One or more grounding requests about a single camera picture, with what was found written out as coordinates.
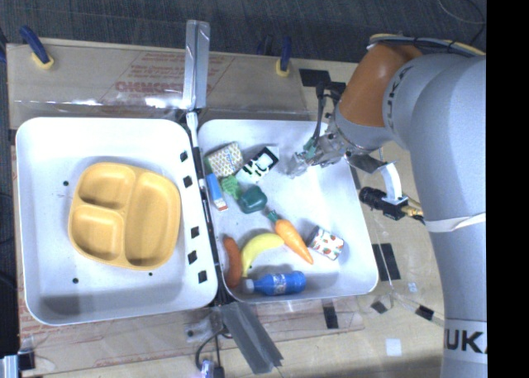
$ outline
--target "dark floor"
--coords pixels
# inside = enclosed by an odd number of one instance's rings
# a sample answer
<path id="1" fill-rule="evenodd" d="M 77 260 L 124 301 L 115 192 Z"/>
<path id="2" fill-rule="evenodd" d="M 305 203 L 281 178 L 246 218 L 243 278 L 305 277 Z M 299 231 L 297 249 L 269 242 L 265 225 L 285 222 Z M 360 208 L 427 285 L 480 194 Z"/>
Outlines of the dark floor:
<path id="1" fill-rule="evenodd" d="M 487 0 L 0 0 L 12 42 L 40 36 L 182 48 L 185 22 L 210 22 L 211 50 L 254 54 L 260 40 L 293 39 L 292 56 L 358 62 L 375 33 L 457 40 L 486 51 Z M 0 67 L 0 358 L 17 351 L 7 83 Z"/>

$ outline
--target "toy banana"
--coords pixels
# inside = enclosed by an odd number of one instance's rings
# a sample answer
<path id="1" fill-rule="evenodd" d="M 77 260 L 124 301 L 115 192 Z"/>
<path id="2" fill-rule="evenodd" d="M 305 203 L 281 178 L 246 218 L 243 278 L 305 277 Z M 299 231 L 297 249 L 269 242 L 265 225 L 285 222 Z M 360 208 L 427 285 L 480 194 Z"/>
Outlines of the toy banana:
<path id="1" fill-rule="evenodd" d="M 272 232 L 265 232 L 249 240 L 241 250 L 242 276 L 248 276 L 248 270 L 255 258 L 265 250 L 274 249 L 284 244 L 283 238 Z"/>

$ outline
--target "yellow plate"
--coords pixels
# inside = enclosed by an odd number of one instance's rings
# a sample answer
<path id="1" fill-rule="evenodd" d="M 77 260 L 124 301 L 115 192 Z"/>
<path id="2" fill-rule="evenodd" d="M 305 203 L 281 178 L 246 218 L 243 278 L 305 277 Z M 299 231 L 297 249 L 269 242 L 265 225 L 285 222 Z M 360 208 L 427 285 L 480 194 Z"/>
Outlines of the yellow plate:
<path id="1" fill-rule="evenodd" d="M 97 163 L 79 178 L 69 239 L 95 261 L 154 269 L 173 254 L 180 211 L 180 192 L 171 180 L 136 166 Z"/>

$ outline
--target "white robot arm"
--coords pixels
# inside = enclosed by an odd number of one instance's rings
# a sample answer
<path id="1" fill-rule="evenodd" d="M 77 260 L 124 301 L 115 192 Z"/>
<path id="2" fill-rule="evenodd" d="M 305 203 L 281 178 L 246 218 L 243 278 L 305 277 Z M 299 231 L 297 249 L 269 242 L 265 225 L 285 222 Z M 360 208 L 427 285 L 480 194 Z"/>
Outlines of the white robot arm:
<path id="1" fill-rule="evenodd" d="M 371 46 L 325 134 L 295 156 L 291 176 L 343 158 L 370 173 L 384 170 L 387 165 L 369 153 L 389 140 L 410 152 L 445 302 L 441 376 L 483 378 L 488 375 L 486 57 L 462 45 L 452 53 L 424 55 L 406 41 L 389 41 Z M 384 177 L 387 187 L 391 178 Z M 398 188 L 390 194 L 388 206 L 398 203 Z"/>

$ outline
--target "table surface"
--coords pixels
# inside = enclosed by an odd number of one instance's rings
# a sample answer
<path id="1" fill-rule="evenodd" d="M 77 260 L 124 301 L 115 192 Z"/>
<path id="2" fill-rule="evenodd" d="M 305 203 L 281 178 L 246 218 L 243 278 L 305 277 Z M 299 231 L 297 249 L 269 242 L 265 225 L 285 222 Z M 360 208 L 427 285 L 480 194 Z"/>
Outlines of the table surface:
<path id="1" fill-rule="evenodd" d="M 182 82 L 183 71 L 178 65 L 183 50 L 42 41 L 56 62 L 51 73 L 38 70 L 27 46 L 10 45 L 7 49 L 12 129 L 31 117 L 58 114 L 57 105 L 51 106 L 50 102 L 65 107 L 72 100 L 115 100 L 112 89 L 118 83 L 125 83 L 119 84 L 121 90 L 133 90 L 136 82 L 152 82 L 154 75 L 148 77 L 141 70 L 145 63 L 160 66 L 169 57 L 172 69 L 160 69 L 156 77 L 161 83 Z M 315 90 L 303 86 L 299 70 L 328 71 L 333 81 L 346 83 L 356 67 L 341 62 L 291 59 L 288 77 L 279 77 L 275 73 L 276 60 L 268 56 L 211 53 L 208 109 L 201 122 L 215 117 L 313 120 L 317 113 Z M 95 73 L 94 65 L 101 63 Z M 87 112 L 85 107 L 78 112 L 76 108 L 69 105 L 61 114 L 83 116 Z M 106 114 L 124 112 L 115 109 L 116 105 Z M 382 154 L 385 160 L 396 161 L 403 191 L 417 199 L 409 154 L 392 142 L 384 146 Z M 24 302 L 14 147 L 12 162 L 21 345 L 32 349 L 36 358 L 36 368 L 23 375 L 198 376 L 194 354 L 201 342 L 190 338 L 186 330 L 207 317 L 206 308 L 63 327 L 46 326 L 31 316 Z M 358 172 L 357 177 L 357 186 L 384 189 L 381 176 Z M 390 249 L 386 266 L 394 261 L 396 268 L 389 267 L 387 279 L 381 276 L 370 294 L 254 306 L 252 309 L 284 358 L 282 366 L 263 376 L 439 376 L 443 299 L 428 233 L 410 218 L 395 222 L 365 205 L 362 209 L 371 243 L 375 249 Z M 326 325 L 323 305 L 328 308 L 329 303 L 336 312 L 338 328 Z M 219 337 L 219 345 L 226 377 L 252 376 L 232 339 Z M 204 347 L 202 358 L 216 360 L 214 343 Z"/>

